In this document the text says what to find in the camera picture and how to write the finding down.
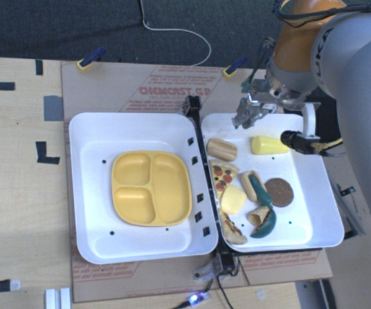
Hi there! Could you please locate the white plastic tray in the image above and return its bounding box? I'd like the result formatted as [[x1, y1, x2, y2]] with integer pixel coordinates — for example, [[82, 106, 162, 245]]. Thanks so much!
[[68, 112, 219, 265], [201, 113, 345, 253]]

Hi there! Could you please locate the brown round biscuit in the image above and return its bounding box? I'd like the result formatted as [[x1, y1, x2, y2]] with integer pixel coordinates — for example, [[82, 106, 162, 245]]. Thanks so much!
[[264, 178, 294, 208]]

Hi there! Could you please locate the dark green curved toy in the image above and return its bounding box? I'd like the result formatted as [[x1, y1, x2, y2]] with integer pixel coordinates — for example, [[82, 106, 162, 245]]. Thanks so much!
[[248, 174, 274, 207]]

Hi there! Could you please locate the brown cardboard board red print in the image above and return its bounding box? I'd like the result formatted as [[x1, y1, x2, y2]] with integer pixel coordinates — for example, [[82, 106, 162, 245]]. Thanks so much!
[[61, 61, 333, 304]]

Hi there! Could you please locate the thin black rod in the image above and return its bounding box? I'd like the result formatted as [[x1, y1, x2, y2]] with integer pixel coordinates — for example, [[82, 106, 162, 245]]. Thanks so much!
[[190, 108, 228, 260]]

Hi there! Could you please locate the tan ice cream cone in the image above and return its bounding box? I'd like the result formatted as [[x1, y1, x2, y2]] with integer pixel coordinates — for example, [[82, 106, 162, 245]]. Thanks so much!
[[248, 205, 271, 227]]

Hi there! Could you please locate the pizza slice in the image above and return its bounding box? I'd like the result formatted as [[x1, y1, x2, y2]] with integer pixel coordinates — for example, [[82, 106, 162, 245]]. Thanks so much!
[[209, 159, 240, 200], [220, 211, 248, 245]]

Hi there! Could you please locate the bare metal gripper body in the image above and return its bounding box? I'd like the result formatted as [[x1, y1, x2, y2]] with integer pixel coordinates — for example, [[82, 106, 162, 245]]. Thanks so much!
[[240, 79, 306, 114]]

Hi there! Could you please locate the pale yellow round toy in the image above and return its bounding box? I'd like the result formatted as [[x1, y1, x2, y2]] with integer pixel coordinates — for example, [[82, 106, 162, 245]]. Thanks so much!
[[221, 184, 247, 215]]

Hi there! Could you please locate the tan bread roll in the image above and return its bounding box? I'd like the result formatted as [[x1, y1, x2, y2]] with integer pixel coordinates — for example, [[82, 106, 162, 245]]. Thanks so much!
[[206, 138, 238, 161]]

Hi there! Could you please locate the black block with wires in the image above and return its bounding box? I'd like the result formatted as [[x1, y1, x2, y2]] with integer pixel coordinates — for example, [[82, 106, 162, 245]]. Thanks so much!
[[184, 95, 203, 118], [215, 248, 238, 275]]

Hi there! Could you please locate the black cylinder on white bracket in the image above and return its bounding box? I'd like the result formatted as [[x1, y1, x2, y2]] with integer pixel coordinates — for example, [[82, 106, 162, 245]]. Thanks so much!
[[280, 102, 321, 155]]

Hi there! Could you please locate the tan hot dog bun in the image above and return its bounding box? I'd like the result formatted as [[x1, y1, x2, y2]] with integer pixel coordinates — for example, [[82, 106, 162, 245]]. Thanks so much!
[[239, 170, 267, 203]]

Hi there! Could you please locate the green watermelon slice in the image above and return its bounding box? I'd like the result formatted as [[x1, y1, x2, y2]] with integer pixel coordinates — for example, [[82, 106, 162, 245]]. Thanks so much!
[[249, 207, 277, 238]]

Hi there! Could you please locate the yellow divided plate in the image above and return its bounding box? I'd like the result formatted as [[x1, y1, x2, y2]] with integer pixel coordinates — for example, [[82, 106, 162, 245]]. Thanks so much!
[[111, 150, 193, 227]]

